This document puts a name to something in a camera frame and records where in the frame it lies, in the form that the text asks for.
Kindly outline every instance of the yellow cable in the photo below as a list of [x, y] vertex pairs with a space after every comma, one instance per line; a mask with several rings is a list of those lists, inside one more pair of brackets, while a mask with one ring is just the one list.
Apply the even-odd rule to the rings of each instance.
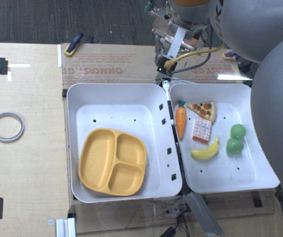
[[200, 54], [200, 53], [217, 52], [220, 49], [222, 49], [225, 45], [226, 45], [226, 43], [223, 42], [219, 47], [215, 47], [215, 48], [211, 48], [211, 49], [201, 49], [201, 50], [198, 50], [198, 51], [193, 51], [193, 52], [182, 54], [182, 55], [180, 55], [180, 56], [178, 56], [178, 57], [176, 57], [172, 60], [166, 61], [165, 64], [164, 64], [164, 68], [166, 70], [170, 70], [172, 68], [172, 66], [175, 64], [175, 62], [182, 60], [183, 58], [186, 58], [188, 56], [195, 55], [195, 54]]

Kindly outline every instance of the gray ring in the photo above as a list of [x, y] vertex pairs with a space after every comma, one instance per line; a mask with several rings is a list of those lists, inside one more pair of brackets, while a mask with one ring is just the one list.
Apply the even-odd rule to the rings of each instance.
[[13, 117], [13, 118], [17, 119], [21, 124], [21, 130], [14, 137], [11, 137], [11, 138], [0, 137], [0, 141], [1, 142], [13, 142], [13, 141], [18, 140], [23, 135], [24, 128], [25, 128], [25, 125], [24, 125], [22, 118], [19, 115], [17, 115], [16, 113], [0, 113], [0, 118], [2, 118], [2, 117]]

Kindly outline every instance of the pizza slice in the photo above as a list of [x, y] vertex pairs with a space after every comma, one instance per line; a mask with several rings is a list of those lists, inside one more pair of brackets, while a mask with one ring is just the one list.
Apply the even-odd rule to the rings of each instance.
[[214, 124], [216, 120], [217, 108], [215, 102], [194, 103], [187, 105], [191, 111], [197, 113], [200, 117], [210, 120]]

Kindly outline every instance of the yellow banana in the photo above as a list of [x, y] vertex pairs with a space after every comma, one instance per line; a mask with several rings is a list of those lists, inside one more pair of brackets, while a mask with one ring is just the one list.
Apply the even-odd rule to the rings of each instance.
[[208, 159], [214, 156], [218, 150], [218, 137], [216, 137], [215, 141], [208, 148], [202, 150], [191, 150], [191, 155], [197, 159]]

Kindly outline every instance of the pepperoni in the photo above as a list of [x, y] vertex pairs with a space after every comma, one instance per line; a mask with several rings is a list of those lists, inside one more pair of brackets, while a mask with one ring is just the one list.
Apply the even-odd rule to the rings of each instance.
[[211, 108], [211, 104], [210, 104], [210, 103], [204, 104], [204, 108], [205, 108], [206, 110], [210, 109], [210, 108]]
[[205, 110], [203, 110], [203, 109], [201, 109], [201, 110], [200, 110], [200, 115], [205, 116], [205, 115], [206, 115], [206, 111], [205, 111]]

